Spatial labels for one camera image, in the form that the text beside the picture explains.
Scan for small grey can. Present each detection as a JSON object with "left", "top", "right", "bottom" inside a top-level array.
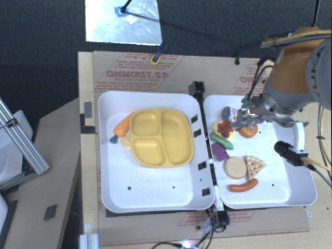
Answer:
[{"left": 220, "top": 106, "right": 243, "bottom": 122}]

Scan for orange sausage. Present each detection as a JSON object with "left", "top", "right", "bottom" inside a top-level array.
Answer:
[{"left": 228, "top": 178, "right": 259, "bottom": 193}]

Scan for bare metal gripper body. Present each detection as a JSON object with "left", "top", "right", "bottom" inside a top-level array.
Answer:
[{"left": 244, "top": 96, "right": 296, "bottom": 127}]

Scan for pale yellow toy food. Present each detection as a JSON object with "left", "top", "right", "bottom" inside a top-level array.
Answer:
[{"left": 120, "top": 135, "right": 133, "bottom": 150}]

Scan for thin black and white rod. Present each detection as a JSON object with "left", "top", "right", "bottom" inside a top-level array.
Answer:
[{"left": 196, "top": 92, "right": 224, "bottom": 213}]

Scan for yellow pizza with red toppings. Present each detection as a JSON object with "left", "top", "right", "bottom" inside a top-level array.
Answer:
[{"left": 211, "top": 120, "right": 237, "bottom": 140}]

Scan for orange round doughnut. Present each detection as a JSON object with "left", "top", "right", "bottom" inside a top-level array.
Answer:
[{"left": 238, "top": 124, "right": 259, "bottom": 139}]

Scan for brown cardboard board red print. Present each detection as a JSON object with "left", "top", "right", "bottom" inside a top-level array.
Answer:
[{"left": 92, "top": 51, "right": 311, "bottom": 246}]

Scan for yellow divided plate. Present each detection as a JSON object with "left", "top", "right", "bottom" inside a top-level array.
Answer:
[{"left": 129, "top": 108, "right": 195, "bottom": 169}]

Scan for triangular pizza slice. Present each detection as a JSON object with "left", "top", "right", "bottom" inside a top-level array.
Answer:
[{"left": 244, "top": 155, "right": 267, "bottom": 182}]

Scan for orange carrot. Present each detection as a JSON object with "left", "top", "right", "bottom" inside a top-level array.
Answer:
[{"left": 109, "top": 112, "right": 135, "bottom": 144}]

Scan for purple grapes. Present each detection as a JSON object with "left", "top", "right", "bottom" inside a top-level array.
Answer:
[{"left": 211, "top": 142, "right": 230, "bottom": 162}]

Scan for beige round biscuit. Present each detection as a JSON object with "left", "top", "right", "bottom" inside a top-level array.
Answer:
[{"left": 223, "top": 156, "right": 248, "bottom": 180}]

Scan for green cucumber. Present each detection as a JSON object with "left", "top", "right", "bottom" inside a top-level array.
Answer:
[{"left": 210, "top": 131, "right": 234, "bottom": 150}]

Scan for white plastic tray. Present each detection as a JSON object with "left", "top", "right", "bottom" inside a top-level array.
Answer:
[
  {"left": 202, "top": 94, "right": 318, "bottom": 210},
  {"left": 97, "top": 90, "right": 216, "bottom": 214}
]

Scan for black cylinder on white bracket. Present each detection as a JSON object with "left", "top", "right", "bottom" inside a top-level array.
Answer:
[{"left": 274, "top": 121, "right": 309, "bottom": 167}]

